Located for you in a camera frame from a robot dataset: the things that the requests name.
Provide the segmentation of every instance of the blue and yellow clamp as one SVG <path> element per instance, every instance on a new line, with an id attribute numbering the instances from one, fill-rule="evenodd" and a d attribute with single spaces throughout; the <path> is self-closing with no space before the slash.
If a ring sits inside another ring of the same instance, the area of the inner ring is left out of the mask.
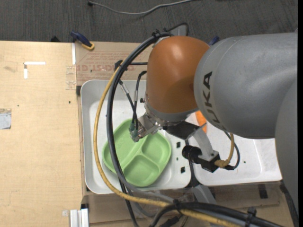
<path id="1" fill-rule="evenodd" d="M 92 51 L 95 48 L 94 43 L 90 42 L 84 35 L 80 34 L 79 32 L 72 30 L 71 37 L 73 37 L 73 42 L 79 40 L 85 49 Z"/>

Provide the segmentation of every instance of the yellow cable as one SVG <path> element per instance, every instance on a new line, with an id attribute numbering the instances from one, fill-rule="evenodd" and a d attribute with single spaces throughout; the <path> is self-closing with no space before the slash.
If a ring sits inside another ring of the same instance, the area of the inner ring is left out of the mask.
<path id="1" fill-rule="evenodd" d="M 227 158 L 226 160 L 216 160 L 216 161 L 214 162 L 214 164 L 215 164 L 216 166 L 220 167 L 220 168 L 226 167 L 226 166 L 230 163 L 230 161 L 231 161 L 231 159 L 232 159 L 232 155 L 233 155 L 233 150 L 234 150 L 234 148 L 235 148 L 235 139 L 234 139 L 234 137 L 233 137 L 233 134 L 231 133 L 231 150 L 230 150 L 230 152 L 229 152 L 228 158 Z"/>
<path id="2" fill-rule="evenodd" d="M 154 206 L 158 206 L 158 207 L 163 208 L 165 206 L 168 206 L 169 203 L 166 203 L 166 202 L 163 202 L 163 201 L 155 201 L 155 200 L 146 199 L 146 198 L 138 198 L 138 197 L 134 197 L 134 196 L 131 196 L 131 195 L 128 195 L 128 194 L 125 194 L 125 193 L 119 191 L 117 188 L 115 188 L 109 182 L 109 180 L 105 176 L 105 173 L 102 169 L 100 159 L 99 159 L 99 154 L 98 154 L 98 145 L 97 145 L 98 122 L 99 122 L 100 112 L 101 112 L 101 108 L 102 108 L 105 96 L 106 96 L 106 94 L 107 94 L 107 92 L 108 92 L 108 90 L 109 90 L 109 88 L 110 88 L 110 86 L 111 86 L 111 84 L 114 80 L 114 77 L 115 77 L 117 71 L 118 71 L 118 69 L 114 72 L 113 76 L 110 78 L 108 84 L 106 85 L 106 87 L 104 89 L 103 95 L 102 95 L 102 97 L 100 98 L 100 101 L 99 101 L 99 105 L 98 105 L 97 113 L 96 113 L 96 118 L 95 118 L 93 139 L 94 139 L 94 155 L 95 155 L 95 160 L 96 160 L 98 171 L 99 171 L 103 181 L 105 182 L 105 184 L 109 187 L 109 189 L 111 191 L 113 191 L 118 196 L 120 196 L 120 197 L 122 197 L 126 200 L 129 200 L 129 201 L 134 201 L 134 202 L 142 203 L 142 204 L 154 205 Z M 210 223 L 213 223 L 213 224 L 218 224 L 218 225 L 222 225 L 222 226 L 225 226 L 225 227 L 239 227 L 239 225 L 233 224 L 229 221 L 222 220 L 222 219 L 219 219 L 219 218 L 216 218 L 216 217 L 213 217 L 213 216 L 209 216 L 209 215 L 197 212 L 197 211 L 181 210 L 180 212 L 184 215 L 187 215 L 187 216 L 199 219 L 199 220 L 207 221 L 207 222 L 210 222 Z"/>

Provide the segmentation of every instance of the wooden board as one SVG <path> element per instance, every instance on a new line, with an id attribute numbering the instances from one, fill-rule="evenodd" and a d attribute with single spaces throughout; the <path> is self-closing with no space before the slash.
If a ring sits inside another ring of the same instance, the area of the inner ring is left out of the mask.
<path id="1" fill-rule="evenodd" d="M 25 61 L 45 61 L 28 65 Z M 0 42 L 0 226 L 68 226 L 82 199 L 78 104 L 65 89 L 70 43 Z"/>

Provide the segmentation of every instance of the green plate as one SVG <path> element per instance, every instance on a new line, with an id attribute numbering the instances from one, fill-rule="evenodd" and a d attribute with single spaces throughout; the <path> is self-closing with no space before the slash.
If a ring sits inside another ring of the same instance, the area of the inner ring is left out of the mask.
<path id="1" fill-rule="evenodd" d="M 167 165 L 171 147 L 160 133 L 149 134 L 134 142 L 129 133 L 131 119 L 125 120 L 114 131 L 117 156 L 126 180 L 132 185 L 146 187 L 153 184 Z M 108 142 L 102 149 L 105 165 L 115 172 Z"/>

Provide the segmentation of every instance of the gray carpet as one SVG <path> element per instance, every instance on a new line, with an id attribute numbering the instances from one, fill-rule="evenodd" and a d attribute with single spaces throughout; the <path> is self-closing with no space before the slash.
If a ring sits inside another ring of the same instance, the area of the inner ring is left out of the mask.
<path id="1" fill-rule="evenodd" d="M 93 0 L 128 12 L 179 0 Z M 199 0 L 145 16 L 122 15 L 86 0 L 0 0 L 0 40 L 71 42 L 76 30 L 92 41 L 142 42 L 155 29 L 189 24 L 189 35 L 209 42 L 235 35 L 292 32 L 298 0 Z"/>

